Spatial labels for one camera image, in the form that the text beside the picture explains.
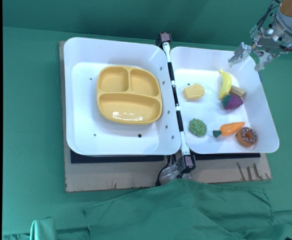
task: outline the green cloth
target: green cloth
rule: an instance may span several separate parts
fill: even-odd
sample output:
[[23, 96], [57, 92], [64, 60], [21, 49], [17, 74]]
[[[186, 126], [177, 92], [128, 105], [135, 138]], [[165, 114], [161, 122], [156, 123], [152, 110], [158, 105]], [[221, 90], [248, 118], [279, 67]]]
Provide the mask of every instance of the green cloth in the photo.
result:
[[55, 219], [48, 217], [32, 222], [30, 240], [58, 240]]
[[262, 190], [177, 179], [85, 207], [92, 240], [284, 240]]

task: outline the yellow plate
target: yellow plate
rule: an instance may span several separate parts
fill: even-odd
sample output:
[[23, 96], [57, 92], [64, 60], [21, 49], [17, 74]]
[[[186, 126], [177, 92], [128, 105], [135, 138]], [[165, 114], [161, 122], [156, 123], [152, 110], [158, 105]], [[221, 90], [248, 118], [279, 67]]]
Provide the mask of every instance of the yellow plate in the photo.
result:
[[114, 65], [100, 71], [97, 104], [102, 116], [128, 125], [146, 125], [162, 113], [161, 91], [156, 77], [141, 68]]

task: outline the orange carrot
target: orange carrot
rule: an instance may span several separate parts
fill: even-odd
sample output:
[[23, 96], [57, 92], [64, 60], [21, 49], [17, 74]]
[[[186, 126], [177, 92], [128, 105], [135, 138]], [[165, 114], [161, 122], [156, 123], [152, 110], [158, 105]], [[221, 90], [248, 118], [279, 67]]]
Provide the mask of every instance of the orange carrot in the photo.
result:
[[228, 136], [231, 134], [234, 134], [236, 131], [238, 131], [243, 125], [245, 124], [245, 122], [232, 122], [232, 123], [226, 123], [223, 124], [219, 130], [213, 130], [212, 134], [214, 135], [214, 137], [218, 137], [219, 135], [223, 135], [223, 136]]

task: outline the banana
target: banana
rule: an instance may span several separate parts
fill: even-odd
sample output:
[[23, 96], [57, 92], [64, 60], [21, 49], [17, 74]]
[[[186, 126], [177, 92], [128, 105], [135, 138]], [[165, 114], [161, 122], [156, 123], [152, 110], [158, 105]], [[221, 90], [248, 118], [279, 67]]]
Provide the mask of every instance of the banana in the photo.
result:
[[222, 85], [219, 91], [219, 99], [222, 100], [227, 94], [229, 94], [231, 89], [231, 75], [228, 72], [224, 72], [222, 69], [219, 70], [222, 76]]

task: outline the donut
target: donut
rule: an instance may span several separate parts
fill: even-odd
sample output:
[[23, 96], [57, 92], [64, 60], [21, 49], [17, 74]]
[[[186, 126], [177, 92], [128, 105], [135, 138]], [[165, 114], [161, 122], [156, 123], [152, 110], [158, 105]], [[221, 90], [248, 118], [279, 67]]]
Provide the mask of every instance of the donut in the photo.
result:
[[239, 131], [236, 133], [236, 137], [239, 141], [239, 144], [244, 147], [250, 147], [254, 145], [257, 141], [257, 134], [253, 129], [248, 127], [243, 127], [239, 129]]

